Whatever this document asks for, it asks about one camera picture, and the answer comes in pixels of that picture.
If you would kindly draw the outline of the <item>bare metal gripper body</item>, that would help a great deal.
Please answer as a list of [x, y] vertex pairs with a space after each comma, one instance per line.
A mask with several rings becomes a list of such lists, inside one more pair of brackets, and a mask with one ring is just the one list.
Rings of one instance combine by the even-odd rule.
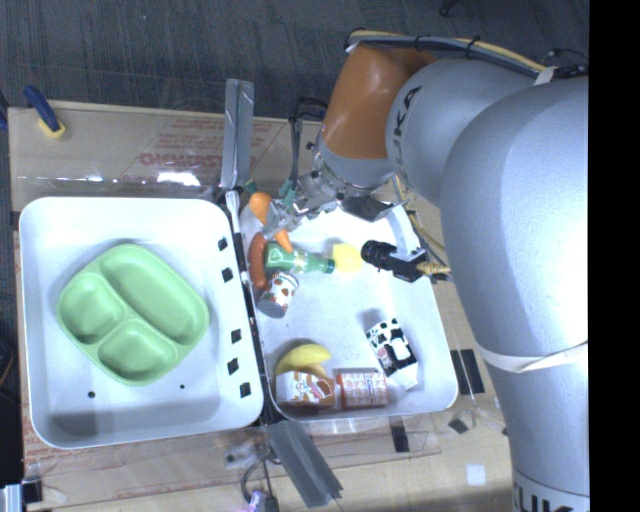
[[313, 216], [334, 209], [353, 192], [353, 187], [331, 169], [320, 168], [296, 180], [292, 212], [296, 217]]

